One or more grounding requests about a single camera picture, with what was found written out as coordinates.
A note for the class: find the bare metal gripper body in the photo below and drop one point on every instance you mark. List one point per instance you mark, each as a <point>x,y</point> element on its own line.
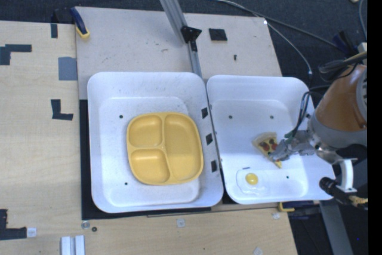
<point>302,144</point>

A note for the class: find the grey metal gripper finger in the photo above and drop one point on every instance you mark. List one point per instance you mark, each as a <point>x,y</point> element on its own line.
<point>283,144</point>
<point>279,155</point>

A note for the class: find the toy pizza slice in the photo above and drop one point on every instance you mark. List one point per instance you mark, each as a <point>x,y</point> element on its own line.
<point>264,143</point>

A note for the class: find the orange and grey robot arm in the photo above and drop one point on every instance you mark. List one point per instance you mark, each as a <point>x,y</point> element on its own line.
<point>340,104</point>

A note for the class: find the toy fried egg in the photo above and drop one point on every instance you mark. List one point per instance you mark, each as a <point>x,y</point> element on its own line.
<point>252,179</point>

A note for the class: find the white plastic tray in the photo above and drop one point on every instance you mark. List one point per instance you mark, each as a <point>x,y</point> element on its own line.
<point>107,140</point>
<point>247,92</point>

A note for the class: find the yellow divided plate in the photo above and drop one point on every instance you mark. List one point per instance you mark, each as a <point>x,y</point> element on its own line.
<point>179,146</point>

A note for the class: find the thin grey rod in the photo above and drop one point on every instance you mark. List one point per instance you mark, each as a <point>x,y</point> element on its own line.
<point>195,61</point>

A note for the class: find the pale wood flat board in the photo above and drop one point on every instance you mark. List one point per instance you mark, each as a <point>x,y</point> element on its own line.
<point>134,44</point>

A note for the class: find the black cylinder on white bracket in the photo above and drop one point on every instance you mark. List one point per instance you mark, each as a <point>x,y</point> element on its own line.
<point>346,176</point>

